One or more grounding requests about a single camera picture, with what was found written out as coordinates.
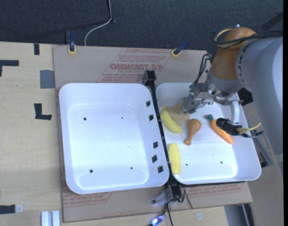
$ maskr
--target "wooden table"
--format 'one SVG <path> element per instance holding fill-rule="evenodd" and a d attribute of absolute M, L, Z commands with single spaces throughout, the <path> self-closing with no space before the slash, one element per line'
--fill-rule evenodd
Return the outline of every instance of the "wooden table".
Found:
<path fill-rule="evenodd" d="M 0 76 L 0 205 L 22 205 L 23 212 L 0 215 L 0 226 L 40 225 L 42 211 L 62 214 L 55 89 L 40 88 L 40 71 L 53 71 L 52 45 L 40 44 L 34 55 L 30 43 L 0 42 L 0 60 L 19 60 L 4 66 Z M 34 104 L 51 120 L 35 119 Z M 61 225 L 148 225 L 157 215 L 97 219 Z M 175 226 L 227 226 L 224 207 L 171 213 Z M 171 225 L 166 220 L 162 225 Z"/>

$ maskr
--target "white tray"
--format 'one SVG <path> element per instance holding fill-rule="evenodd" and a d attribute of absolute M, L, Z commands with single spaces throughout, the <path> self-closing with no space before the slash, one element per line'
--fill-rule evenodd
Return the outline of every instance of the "white tray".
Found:
<path fill-rule="evenodd" d="M 182 104 L 183 97 L 189 93 L 191 83 L 164 83 L 156 88 L 156 97 L 161 112 L 162 106 Z M 181 172 L 175 175 L 176 180 L 185 185 L 209 184 L 223 182 L 237 182 L 255 180 L 260 176 L 261 166 L 255 150 L 253 140 L 241 136 L 234 136 L 231 145 L 217 135 L 205 118 L 212 114 L 214 119 L 231 118 L 229 106 L 218 103 L 206 105 L 190 114 L 190 119 L 201 121 L 198 131 L 190 146 L 183 143 L 187 137 L 188 125 L 183 124 L 183 133 L 172 133 L 164 124 L 164 135 L 167 146 L 177 143 L 181 155 Z M 242 108 L 240 109 L 240 123 L 247 128 Z"/>
<path fill-rule="evenodd" d="M 169 169 L 149 89 L 71 83 L 59 93 L 66 182 L 78 194 L 161 186 Z"/>

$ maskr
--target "toy banana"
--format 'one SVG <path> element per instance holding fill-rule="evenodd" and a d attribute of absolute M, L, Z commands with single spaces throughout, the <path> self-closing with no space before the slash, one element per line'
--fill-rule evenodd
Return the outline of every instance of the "toy banana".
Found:
<path fill-rule="evenodd" d="M 182 128 L 179 124 L 177 124 L 170 116 L 169 112 L 166 110 L 166 107 L 163 106 L 163 110 L 161 113 L 161 119 L 166 127 L 175 132 L 175 133 L 182 133 Z"/>
<path fill-rule="evenodd" d="M 171 163 L 172 173 L 175 175 L 179 174 L 181 172 L 181 156 L 176 143 L 169 144 L 168 154 Z"/>

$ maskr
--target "cardboard sheet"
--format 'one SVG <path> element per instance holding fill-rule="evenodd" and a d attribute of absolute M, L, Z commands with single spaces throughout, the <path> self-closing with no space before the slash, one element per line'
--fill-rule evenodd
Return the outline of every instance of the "cardboard sheet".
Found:
<path fill-rule="evenodd" d="M 62 181 L 63 215 L 65 222 L 162 212 L 163 207 L 151 206 L 151 198 L 163 187 L 134 189 L 80 195 L 66 185 L 59 90 L 68 83 L 139 82 L 145 70 L 156 73 L 155 85 L 165 82 L 193 82 L 205 51 L 183 50 L 174 58 L 169 49 L 77 47 L 70 55 L 67 46 L 54 46 L 54 72 L 58 139 Z M 225 185 L 186 187 L 183 203 L 174 203 L 171 210 L 188 210 L 228 204 L 252 202 L 247 182 Z"/>

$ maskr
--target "orange carrot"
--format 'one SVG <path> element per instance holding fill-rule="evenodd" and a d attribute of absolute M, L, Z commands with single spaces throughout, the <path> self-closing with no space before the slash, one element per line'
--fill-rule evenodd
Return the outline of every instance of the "orange carrot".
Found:
<path fill-rule="evenodd" d="M 225 139 L 228 143 L 233 144 L 233 139 L 230 136 L 230 134 L 228 134 L 227 132 L 225 132 L 224 130 L 221 130 L 217 125 L 216 125 L 216 121 L 217 119 L 213 119 L 212 115 L 208 115 L 207 117 L 210 121 L 211 121 L 211 126 L 214 129 L 214 131 L 221 136 L 223 139 Z"/>

